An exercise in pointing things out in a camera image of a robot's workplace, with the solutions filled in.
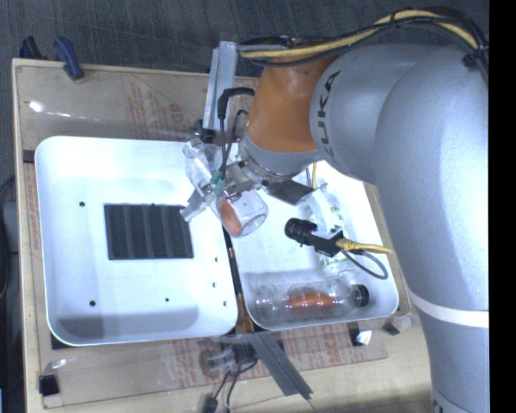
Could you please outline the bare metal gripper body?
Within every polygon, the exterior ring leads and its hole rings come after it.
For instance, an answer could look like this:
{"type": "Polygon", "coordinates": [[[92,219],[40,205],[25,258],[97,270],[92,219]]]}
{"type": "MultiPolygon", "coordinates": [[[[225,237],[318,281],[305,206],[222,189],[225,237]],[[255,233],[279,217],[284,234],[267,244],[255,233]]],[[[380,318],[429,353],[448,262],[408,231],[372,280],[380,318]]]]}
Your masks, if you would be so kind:
{"type": "Polygon", "coordinates": [[[231,199],[260,189],[268,173],[250,161],[221,163],[216,173],[216,196],[231,199]]]}

